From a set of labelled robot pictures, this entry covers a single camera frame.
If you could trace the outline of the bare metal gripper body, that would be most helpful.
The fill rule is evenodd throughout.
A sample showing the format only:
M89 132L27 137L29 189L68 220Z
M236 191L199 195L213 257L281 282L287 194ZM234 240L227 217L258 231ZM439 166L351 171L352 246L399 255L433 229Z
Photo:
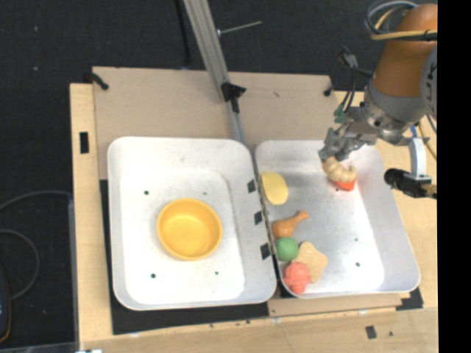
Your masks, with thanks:
M341 105L334 117L338 126L327 131L324 149L360 149L375 145L378 139L393 146L407 146L413 140L405 136L412 123L397 121L375 105L360 103L348 109Z

